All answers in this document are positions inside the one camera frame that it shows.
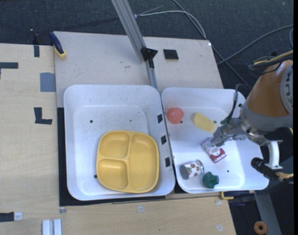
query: orange ball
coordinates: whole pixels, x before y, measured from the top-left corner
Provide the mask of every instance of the orange ball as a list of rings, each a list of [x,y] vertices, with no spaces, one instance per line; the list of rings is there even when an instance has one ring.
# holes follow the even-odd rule
[[[173,124],[180,123],[183,119],[183,111],[178,107],[170,108],[166,113],[166,117]]]

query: black cable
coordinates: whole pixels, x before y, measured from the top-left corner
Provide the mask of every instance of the black cable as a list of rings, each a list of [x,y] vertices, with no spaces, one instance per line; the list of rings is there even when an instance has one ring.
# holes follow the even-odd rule
[[[237,104],[237,101],[238,101],[239,87],[244,87],[245,89],[248,89],[248,90],[251,90],[252,89],[250,86],[248,86],[246,84],[237,84],[236,85],[231,111],[230,111],[229,115],[224,120],[221,121],[221,124],[228,124],[229,121],[231,120],[231,117],[233,115],[233,112],[234,112],[234,110],[236,108],[236,104]]]
[[[290,185],[293,185],[294,184],[294,178],[293,177],[285,178],[285,179],[283,179],[283,182],[287,183],[287,184],[290,184]]]
[[[176,0],[172,0],[182,11],[185,11],[185,9],[176,1]],[[201,36],[205,39],[206,37],[204,36],[203,32],[199,29],[198,25],[193,21],[193,19],[186,14],[186,16],[189,18],[189,20],[193,23],[193,25],[195,26],[195,28],[197,29],[197,31],[201,34]],[[221,58],[223,59],[222,55],[216,50],[216,48],[212,45],[212,49],[214,50],[214,52]],[[245,83],[247,86],[248,83],[239,75],[239,73],[229,64],[226,62],[226,65],[228,65],[228,67],[234,72],[234,74],[243,82]]]
[[[251,43],[249,43],[248,45],[244,46],[242,49],[240,49],[239,51],[237,51],[236,53],[234,53],[233,55],[231,55],[231,56],[229,56],[229,57],[223,59],[223,60],[220,61],[219,63],[217,63],[217,65],[220,65],[220,64],[226,62],[228,59],[230,59],[230,58],[232,58],[232,57],[238,55],[239,53],[241,53],[242,51],[244,51],[245,49],[247,49],[248,47],[250,47],[251,45],[253,45],[253,44],[256,43],[257,41],[261,40],[262,38],[264,38],[264,37],[266,37],[266,36],[268,36],[268,35],[270,35],[270,34],[273,34],[273,33],[277,32],[277,31],[280,31],[280,30],[283,30],[283,29],[287,29],[287,28],[290,28],[290,27],[293,27],[293,24],[291,24],[291,25],[287,25],[287,26],[284,26],[284,27],[281,27],[281,28],[278,28],[278,29],[275,29],[275,30],[272,30],[272,31],[270,31],[270,32],[268,32],[268,33],[266,33],[266,34],[264,34],[264,35],[258,37],[257,39],[255,39],[254,41],[252,41]]]
[[[294,47],[294,41],[292,39],[292,34],[294,32],[294,29],[292,28],[289,32],[289,40],[290,40],[290,44],[291,44],[291,47],[293,48]]]
[[[274,71],[278,70],[279,69],[279,66],[281,66],[281,64],[282,64],[282,62],[280,62],[275,69],[263,72],[261,74],[261,76],[264,75],[264,74],[266,74],[266,73],[271,73],[271,72],[274,72]]]
[[[282,57],[282,58],[275,59],[273,61],[270,60],[270,61],[265,61],[265,62],[255,64],[258,61],[264,61],[265,60],[265,59],[257,59],[257,60],[249,62],[248,63],[248,68],[251,69],[251,70],[262,69],[262,68],[269,67],[269,66],[272,66],[272,65],[281,63],[283,61],[290,60],[290,59],[293,59],[293,54],[292,55],[287,55],[287,56]]]

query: white sink basin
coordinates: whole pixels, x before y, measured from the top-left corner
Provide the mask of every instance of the white sink basin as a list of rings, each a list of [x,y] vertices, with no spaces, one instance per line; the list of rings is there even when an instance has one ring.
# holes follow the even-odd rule
[[[175,186],[159,92],[148,85],[73,85],[64,94],[67,186],[78,200],[164,196]],[[150,135],[159,148],[156,186],[146,193],[110,190],[96,175],[97,147],[112,130]]]
[[[231,190],[264,189],[269,180],[251,166],[255,157],[262,158],[260,147],[252,141],[228,141],[222,148],[227,156],[213,163],[207,153],[201,148],[201,143],[212,137],[211,133],[197,128],[193,123],[194,114],[199,112],[217,126],[231,111],[234,90],[199,89],[199,88],[167,88],[162,93],[164,111],[179,107],[184,112],[182,123],[172,124],[166,120],[167,130],[174,158],[177,181],[180,187],[189,193]],[[244,97],[239,93],[238,103],[244,103]],[[233,117],[239,116],[236,107]],[[180,165],[199,159],[205,168],[205,173],[211,172],[219,177],[219,184],[213,189],[202,184],[202,176],[183,179]]]

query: yellow sponge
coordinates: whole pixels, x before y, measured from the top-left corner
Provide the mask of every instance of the yellow sponge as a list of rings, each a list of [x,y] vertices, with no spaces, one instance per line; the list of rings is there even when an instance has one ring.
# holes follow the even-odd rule
[[[212,132],[216,129],[216,124],[201,113],[194,115],[193,122],[195,126],[206,132]]]

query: toy can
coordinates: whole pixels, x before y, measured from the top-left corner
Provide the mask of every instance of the toy can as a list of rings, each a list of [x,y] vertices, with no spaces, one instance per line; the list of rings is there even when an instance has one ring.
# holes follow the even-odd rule
[[[200,160],[190,161],[180,166],[179,172],[183,179],[189,179],[204,173],[204,166]]]

